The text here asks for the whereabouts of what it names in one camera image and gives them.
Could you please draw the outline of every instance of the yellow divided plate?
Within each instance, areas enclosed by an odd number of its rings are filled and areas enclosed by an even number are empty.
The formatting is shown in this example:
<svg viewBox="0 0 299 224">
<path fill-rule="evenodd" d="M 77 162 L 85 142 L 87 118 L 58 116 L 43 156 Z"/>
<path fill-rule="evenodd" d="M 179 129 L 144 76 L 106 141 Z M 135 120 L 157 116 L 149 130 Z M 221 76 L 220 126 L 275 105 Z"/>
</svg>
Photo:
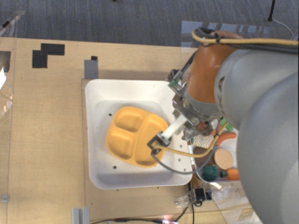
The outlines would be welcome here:
<svg viewBox="0 0 299 224">
<path fill-rule="evenodd" d="M 110 124 L 106 146 L 116 158 L 127 163 L 151 168 L 157 162 L 151 157 L 147 143 L 168 127 L 166 121 L 149 111 L 126 106 L 119 109 Z M 164 152 L 156 157 L 161 160 Z"/>
</svg>

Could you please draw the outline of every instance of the green toy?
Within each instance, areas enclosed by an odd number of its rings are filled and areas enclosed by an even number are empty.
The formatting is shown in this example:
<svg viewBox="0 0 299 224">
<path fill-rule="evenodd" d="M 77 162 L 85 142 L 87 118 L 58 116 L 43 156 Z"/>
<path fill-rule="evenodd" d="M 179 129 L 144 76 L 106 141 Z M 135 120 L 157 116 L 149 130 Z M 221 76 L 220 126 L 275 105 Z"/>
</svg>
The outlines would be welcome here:
<svg viewBox="0 0 299 224">
<path fill-rule="evenodd" d="M 214 181 L 218 176 L 218 170 L 215 166 L 207 165 L 203 169 L 202 177 L 206 181 Z"/>
<path fill-rule="evenodd" d="M 225 118 L 223 118 L 221 121 L 220 121 L 220 125 L 221 126 L 224 126 L 224 124 L 226 123 L 226 120 Z M 234 127 L 231 125 L 231 124 L 228 124 L 226 126 L 226 129 L 229 130 L 229 131 L 233 131 L 234 130 Z"/>
</svg>

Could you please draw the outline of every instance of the glass panel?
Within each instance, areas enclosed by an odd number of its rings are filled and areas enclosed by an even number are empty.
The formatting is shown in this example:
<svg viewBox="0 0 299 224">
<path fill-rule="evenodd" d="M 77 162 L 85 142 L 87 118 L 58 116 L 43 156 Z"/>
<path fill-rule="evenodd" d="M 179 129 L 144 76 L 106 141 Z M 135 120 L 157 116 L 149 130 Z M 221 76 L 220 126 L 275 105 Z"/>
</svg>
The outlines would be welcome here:
<svg viewBox="0 0 299 224">
<path fill-rule="evenodd" d="M 8 171 L 11 118 L 14 93 L 14 68 L 17 21 L 23 12 L 16 12 L 2 21 L 0 27 L 0 224 L 7 223 Z"/>
</svg>

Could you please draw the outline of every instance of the carrot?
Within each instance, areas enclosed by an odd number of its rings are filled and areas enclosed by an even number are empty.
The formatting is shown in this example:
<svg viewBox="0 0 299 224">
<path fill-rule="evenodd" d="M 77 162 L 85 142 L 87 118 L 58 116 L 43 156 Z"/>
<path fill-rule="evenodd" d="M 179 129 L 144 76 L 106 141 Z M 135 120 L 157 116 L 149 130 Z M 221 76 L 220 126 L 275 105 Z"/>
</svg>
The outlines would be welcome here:
<svg viewBox="0 0 299 224">
<path fill-rule="evenodd" d="M 239 170 L 236 168 L 229 168 L 226 172 L 221 171 L 220 177 L 225 177 L 225 176 L 227 176 L 228 179 L 230 179 L 230 180 L 239 180 L 240 179 Z"/>
<path fill-rule="evenodd" d="M 218 128 L 218 131 L 220 131 L 222 129 L 222 126 L 219 125 L 219 128 Z M 216 129 L 214 129 L 212 132 L 211 132 L 211 135 L 215 135 L 216 134 Z"/>
<path fill-rule="evenodd" d="M 219 146 L 224 140 L 234 139 L 235 137 L 237 137 L 235 132 L 224 133 L 219 136 L 216 146 Z"/>
</svg>

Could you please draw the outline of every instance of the wire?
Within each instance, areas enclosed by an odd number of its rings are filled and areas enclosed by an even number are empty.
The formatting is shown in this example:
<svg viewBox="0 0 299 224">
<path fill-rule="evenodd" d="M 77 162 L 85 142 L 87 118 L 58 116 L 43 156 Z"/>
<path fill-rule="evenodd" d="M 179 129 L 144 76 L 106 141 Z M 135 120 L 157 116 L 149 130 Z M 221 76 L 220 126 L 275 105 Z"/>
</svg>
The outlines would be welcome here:
<svg viewBox="0 0 299 224">
<path fill-rule="evenodd" d="M 282 22 L 280 22 L 280 21 L 277 21 L 276 19 L 274 19 L 273 16 L 272 16 L 272 20 L 275 21 L 276 23 L 278 23 L 278 24 L 284 26 L 285 28 L 287 28 L 287 29 L 289 30 L 289 32 L 292 34 L 291 39 L 294 37 L 294 33 L 292 32 L 292 30 L 291 30 L 287 25 L 285 25 L 284 23 L 282 23 Z"/>
<path fill-rule="evenodd" d="M 183 212 L 174 220 L 175 222 L 177 222 L 179 219 L 181 219 L 181 217 L 186 213 L 187 209 L 189 208 L 189 206 L 187 206 Z"/>
<path fill-rule="evenodd" d="M 295 40 L 296 36 L 297 36 L 297 39 L 298 39 L 298 31 L 299 31 L 299 29 L 297 29 L 297 31 L 295 31 L 294 35 L 291 37 L 291 40 Z"/>
<path fill-rule="evenodd" d="M 177 222 L 187 211 L 187 209 L 189 208 L 189 206 L 187 206 L 183 212 L 174 220 L 174 222 Z M 158 223 L 158 224 L 162 224 L 163 220 L 159 220 L 159 219 L 146 219 L 146 218 L 116 218 L 116 219 L 107 219 L 107 220 L 102 220 L 102 221 L 95 221 L 92 222 L 90 224 L 99 224 L 99 223 L 104 223 L 104 222 L 130 222 L 130 221 L 143 221 L 143 222 L 152 222 L 152 223 Z"/>
<path fill-rule="evenodd" d="M 194 224 L 194 221 L 195 221 L 195 213 L 194 213 L 194 207 L 193 207 L 193 204 L 191 204 L 191 207 L 192 207 L 192 224 Z"/>
<path fill-rule="evenodd" d="M 202 202 L 194 203 L 194 206 L 196 206 L 196 207 L 201 207 L 201 206 L 202 206 Z"/>
<path fill-rule="evenodd" d="M 202 158 L 202 157 L 207 156 L 207 154 L 212 150 L 212 148 L 214 147 L 214 144 L 217 142 L 219 136 L 222 134 L 222 132 L 224 131 L 224 129 L 226 128 L 227 125 L 228 125 L 228 122 L 226 122 L 223 125 L 223 127 L 221 128 L 221 130 L 219 131 L 219 133 L 217 133 L 214 136 L 214 139 L 213 139 L 210 147 L 204 153 L 202 153 L 202 154 L 185 153 L 185 152 L 182 152 L 182 151 L 178 151 L 178 150 L 175 150 L 175 149 L 172 149 L 172 148 L 168 148 L 168 147 L 162 146 L 162 145 L 158 144 L 157 142 L 153 143 L 152 146 L 154 148 L 156 148 L 156 149 L 161 149 L 161 150 L 164 150 L 164 151 L 172 152 L 172 153 L 183 155 L 183 156 L 187 156 L 187 157 Z"/>
<path fill-rule="evenodd" d="M 131 221 L 143 221 L 143 222 L 163 224 L 163 220 L 146 219 L 146 218 L 116 218 L 116 219 L 107 219 L 107 220 L 102 220 L 102 221 L 96 221 L 96 222 L 92 222 L 90 224 L 99 224 L 99 223 L 104 223 L 104 222 L 125 223 L 125 222 L 131 222 Z"/>
<path fill-rule="evenodd" d="M 186 62 L 186 64 L 183 66 L 183 68 L 182 68 L 181 70 L 179 70 L 179 71 L 173 76 L 172 80 L 178 80 L 178 79 L 180 79 L 180 78 L 183 76 L 183 74 L 187 71 L 187 69 L 189 68 L 189 66 L 190 66 L 191 63 L 193 62 L 193 59 L 194 59 L 194 57 L 195 57 L 195 55 L 196 55 L 196 52 L 197 52 L 197 51 L 195 51 L 195 52 L 192 54 L 192 56 L 188 59 L 188 61 Z"/>
<path fill-rule="evenodd" d="M 246 38 L 246 39 L 236 39 L 236 38 L 225 38 L 215 36 L 213 38 L 200 37 L 196 35 L 197 29 L 192 31 L 192 37 L 194 40 L 201 43 L 208 44 L 272 44 L 272 45 L 283 45 L 283 46 L 298 46 L 297 41 L 289 41 L 283 39 L 273 39 L 273 38 Z"/>
<path fill-rule="evenodd" d="M 154 151 L 154 150 L 151 151 L 151 156 L 152 156 L 153 159 L 154 159 L 157 163 L 159 163 L 163 168 L 165 168 L 165 169 L 167 169 L 167 170 L 169 170 L 169 171 L 171 171 L 171 172 L 173 172 L 173 173 L 181 174 L 181 175 L 195 174 L 195 173 L 197 173 L 198 171 L 200 171 L 200 170 L 201 170 L 201 169 L 202 169 L 202 168 L 209 162 L 209 160 L 211 159 L 211 157 L 212 157 L 212 155 L 213 155 L 213 153 L 215 152 L 215 149 L 216 149 L 216 141 L 217 141 L 218 137 L 222 134 L 224 128 L 225 128 L 227 125 L 228 125 L 228 122 L 226 122 L 226 123 L 223 125 L 223 127 L 222 127 L 221 130 L 219 131 L 219 134 L 218 134 L 218 135 L 215 135 L 215 138 L 214 138 L 215 141 L 213 140 L 213 142 L 212 142 L 212 144 L 211 144 L 211 146 L 210 146 L 210 147 L 213 147 L 213 149 L 212 149 L 212 151 L 210 152 L 209 156 L 207 157 L 206 161 L 205 161 L 204 163 L 202 163 L 197 169 L 195 169 L 195 170 L 193 170 L 193 171 L 191 171 L 191 172 L 180 172 L 180 171 L 177 171 L 177 170 L 175 170 L 175 169 L 172 169 L 172 168 L 168 167 L 167 165 L 165 165 L 164 163 L 162 163 L 162 162 L 156 157 L 156 155 L 155 155 L 155 151 Z"/>
<path fill-rule="evenodd" d="M 202 39 L 204 42 L 202 44 L 203 47 L 206 46 L 211 46 L 215 44 L 224 44 L 221 43 L 224 39 L 230 39 L 230 40 L 241 40 L 241 39 L 235 39 L 231 37 L 224 37 L 224 36 L 219 36 L 217 33 L 214 35 L 211 35 L 210 33 L 213 32 L 213 30 L 206 29 L 206 28 L 198 28 L 194 30 L 194 35 L 197 36 L 199 39 Z M 281 45 L 281 44 L 232 44 L 232 43 L 225 43 L 225 45 L 231 46 L 235 49 L 257 49 L 257 50 L 268 50 L 268 51 L 275 51 L 275 52 L 284 52 L 284 53 L 291 53 L 291 54 L 298 54 L 298 41 L 289 41 L 289 40 L 284 40 L 287 42 L 294 42 L 296 46 L 287 46 L 287 45 Z"/>
<path fill-rule="evenodd" d="M 220 126 L 221 120 L 223 120 L 223 117 L 221 117 L 218 121 L 218 124 L 216 126 L 216 134 L 215 135 L 219 135 L 219 126 Z"/>
</svg>

